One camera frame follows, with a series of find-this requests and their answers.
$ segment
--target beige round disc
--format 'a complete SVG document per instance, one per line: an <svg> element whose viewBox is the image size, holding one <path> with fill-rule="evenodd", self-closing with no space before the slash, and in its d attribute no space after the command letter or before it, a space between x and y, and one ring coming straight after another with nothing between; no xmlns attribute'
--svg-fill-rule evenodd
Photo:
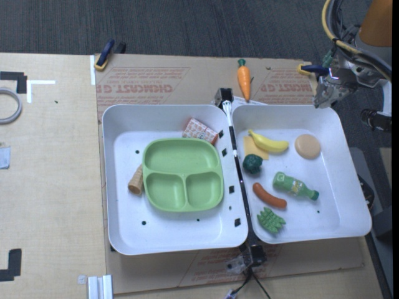
<svg viewBox="0 0 399 299"><path fill-rule="evenodd" d="M310 134L303 134L295 140L295 149L306 159L314 159L320 155L321 147L318 139Z"/></svg>

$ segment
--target white tray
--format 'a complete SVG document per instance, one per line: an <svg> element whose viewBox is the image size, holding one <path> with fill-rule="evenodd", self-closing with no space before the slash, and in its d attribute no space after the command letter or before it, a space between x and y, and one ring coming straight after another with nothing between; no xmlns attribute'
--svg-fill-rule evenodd
<svg viewBox="0 0 399 299"><path fill-rule="evenodd" d="M289 148L282 154L270 154L256 176L243 171L244 183L256 235L268 244L305 240L363 236L370 232L372 220L338 114L331 108L310 105L243 105L233 111L233 125L241 161L243 137L248 129L276 140L286 140ZM316 159L301 157L294 146L299 135L314 135L321 145ZM316 201L276 191L274 175L282 171L319 191ZM256 217L265 203L253 193L252 185L260 182L264 189L287 201L279 210L286 225L278 234L263 229Z"/></svg>
<svg viewBox="0 0 399 299"><path fill-rule="evenodd" d="M142 162L147 144L181 137L190 118L223 131L215 143L223 170L223 200L207 211L161 211L149 203L145 192L130 193L127 183ZM102 123L108 234L116 251L140 255L230 248L245 242L248 223L222 110L212 105L114 105L104 112Z"/></svg>
<svg viewBox="0 0 399 299"><path fill-rule="evenodd" d="M127 183L142 162L151 141L181 137L190 118L223 136L219 152L224 196L215 208L199 212L164 212L153 207L145 192L130 193ZM103 114L105 177L107 183L108 236L112 247L125 255L237 247L248 236L248 222L234 162L226 115L213 105L114 105ZM242 105L233 110L238 155L243 161L243 137L248 129L290 142L286 152L270 154L257 176L243 171L256 235L269 244L305 240L357 237L370 232L372 221L350 156L339 117L333 109L308 105ZM300 157L295 139L314 135L322 147L314 160ZM277 171L302 180L320 192L317 201L296 199L272 188ZM273 211L286 220L278 234L258 223L265 205L252 191L255 181L288 202Z"/></svg>

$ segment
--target toy sausage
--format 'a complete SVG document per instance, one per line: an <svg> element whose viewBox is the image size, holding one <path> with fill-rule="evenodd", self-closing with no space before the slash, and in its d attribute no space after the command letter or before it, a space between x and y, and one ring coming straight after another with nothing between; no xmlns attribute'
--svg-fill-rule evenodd
<svg viewBox="0 0 399 299"><path fill-rule="evenodd" d="M287 207L287 201L282 198L278 198L276 196L273 196L272 194L269 194L261 184L259 183L254 183L252 185L252 189L257 197L259 197L262 201L264 201L266 204L269 204L270 206L274 206L276 208L281 208L284 209Z"/></svg>

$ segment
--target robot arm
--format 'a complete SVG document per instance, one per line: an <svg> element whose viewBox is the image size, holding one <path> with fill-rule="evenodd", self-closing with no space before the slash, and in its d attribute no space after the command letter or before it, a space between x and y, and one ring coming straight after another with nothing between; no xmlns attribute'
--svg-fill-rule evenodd
<svg viewBox="0 0 399 299"><path fill-rule="evenodd" d="M362 121L392 131L392 0L373 0L360 27L345 28L340 18L343 0L326 0L322 11L324 31L333 42L325 56L327 74L319 75L313 104L330 107L359 87L382 87L381 110L364 109Z"/></svg>

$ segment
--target orange carrot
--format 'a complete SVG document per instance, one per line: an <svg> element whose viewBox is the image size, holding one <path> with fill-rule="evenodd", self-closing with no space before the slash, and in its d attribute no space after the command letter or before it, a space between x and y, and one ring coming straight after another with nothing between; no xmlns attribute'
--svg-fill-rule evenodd
<svg viewBox="0 0 399 299"><path fill-rule="evenodd" d="M245 101L249 101L251 96L251 73L249 69L245 66L245 60L238 60L239 68L237 70L238 84L244 95Z"/></svg>
<svg viewBox="0 0 399 299"><path fill-rule="evenodd" d="M281 209L287 207L287 201L285 199L278 198L276 196L273 196L272 194L269 194L259 183L253 184L252 189L255 195L262 199L262 201L264 201L266 204Z"/></svg>

